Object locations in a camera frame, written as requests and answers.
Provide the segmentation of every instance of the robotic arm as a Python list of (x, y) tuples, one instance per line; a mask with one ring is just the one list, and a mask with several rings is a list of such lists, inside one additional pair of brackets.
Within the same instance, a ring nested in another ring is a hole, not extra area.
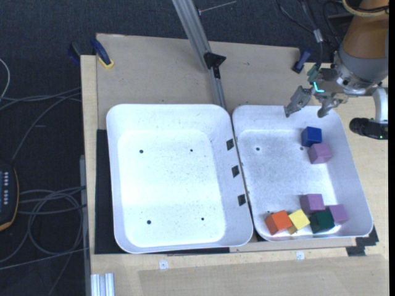
[(375, 118), (355, 118), (350, 130), (370, 138), (388, 139), (388, 89), (381, 84), (388, 76), (389, 0), (363, 0), (358, 8), (343, 0), (343, 5), (354, 18), (331, 68), (312, 67), (307, 73), (312, 87), (297, 88), (285, 107), (285, 115), (289, 117), (301, 110), (311, 96), (322, 104), (318, 117), (346, 103), (349, 97), (372, 96)]

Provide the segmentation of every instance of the black mat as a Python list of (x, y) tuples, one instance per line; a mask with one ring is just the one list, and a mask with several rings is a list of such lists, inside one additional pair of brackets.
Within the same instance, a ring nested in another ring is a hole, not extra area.
[[(112, 215), (112, 197), (110, 180), (110, 160), (107, 131), (97, 131), (96, 144), (96, 207), (95, 207), (95, 254), (126, 253), (117, 244), (114, 237)], [(167, 251), (159, 254), (209, 254), (228, 253), (229, 248), (188, 249)]]

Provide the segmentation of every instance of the black floor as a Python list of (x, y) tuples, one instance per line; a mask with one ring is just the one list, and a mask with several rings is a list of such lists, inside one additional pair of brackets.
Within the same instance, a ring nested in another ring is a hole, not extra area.
[[(301, 51), (311, 47), (311, 62), (329, 62), (341, 42), (343, 30), (328, 26), (327, 20), (345, 13), (337, 2), (308, 0), (325, 39), (321, 56), (297, 0), (279, 0), (289, 17), (281, 13), (276, 0), (194, 0), (200, 10), (232, 1), (236, 2), (201, 14), (209, 40)], [(92, 54), (89, 41), (96, 33), (186, 38), (171, 0), (0, 0), (0, 58), (11, 74), (0, 101), (0, 159), (14, 166), (21, 200), (50, 194), (24, 194), (29, 190), (59, 191), (80, 185), (84, 154), (80, 68), (67, 50), (76, 42), (82, 54)], [(0, 64), (0, 95), (6, 83), (7, 72)], [(8, 105), (9, 98), (66, 91), (70, 92), (61, 97), (74, 94), (73, 100), (40, 97), (45, 100)], [(70, 196), (80, 203), (76, 190), (46, 202), (41, 211), (73, 208)], [(31, 212), (37, 203), (21, 203), (19, 209)], [(83, 244), (76, 241), (80, 210), (36, 216), (33, 222), (29, 216), (19, 213), (13, 225), (0, 232), (0, 295), (84, 295)], [(18, 252), (4, 261), (21, 242)], [(78, 252), (58, 255), (71, 250)]]

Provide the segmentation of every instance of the block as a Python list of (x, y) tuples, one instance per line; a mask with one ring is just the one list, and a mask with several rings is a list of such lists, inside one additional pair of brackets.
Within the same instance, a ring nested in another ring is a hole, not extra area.
[(301, 208), (306, 215), (325, 210), (321, 194), (305, 194), (300, 198)]
[(310, 158), (310, 163), (315, 165), (318, 163), (325, 163), (330, 158), (332, 158), (331, 150), (329, 146), (325, 142), (321, 142), (320, 144), (312, 144), (312, 146), (307, 151), (307, 154)]
[(320, 144), (322, 142), (322, 131), (321, 128), (306, 127), (302, 134), (302, 146), (310, 147), (312, 144)]
[(343, 204), (329, 205), (328, 209), (332, 214), (335, 224), (341, 224), (348, 220), (348, 214)]
[(329, 210), (314, 213), (310, 218), (310, 227), (313, 234), (332, 229), (335, 226), (332, 214)]
[(293, 224), (292, 227), (288, 228), (288, 232), (290, 234), (293, 234), (299, 229), (302, 229), (303, 227), (306, 227), (310, 224), (310, 220), (301, 208), (289, 214), (289, 218)]
[(270, 214), (266, 217), (265, 223), (272, 235), (293, 226), (292, 221), (285, 210), (280, 210), (279, 212)]

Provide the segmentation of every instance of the white cable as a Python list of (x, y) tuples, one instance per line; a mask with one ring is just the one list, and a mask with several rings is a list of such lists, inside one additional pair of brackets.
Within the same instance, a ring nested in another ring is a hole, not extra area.
[(11, 72), (10, 72), (10, 70), (9, 70), (9, 68), (8, 68), (8, 66), (7, 66), (7, 64), (6, 64), (1, 58), (0, 58), (0, 62), (5, 66), (5, 68), (6, 68), (6, 70), (7, 70), (7, 83), (6, 83), (6, 87), (4, 88), (4, 90), (3, 90), (3, 92), (2, 92), (2, 94), (1, 94), (1, 96), (0, 96), (0, 102), (1, 102), (2, 97), (6, 95), (6, 92), (7, 92), (7, 90), (8, 90), (8, 87), (9, 87), (9, 85), (10, 85)]

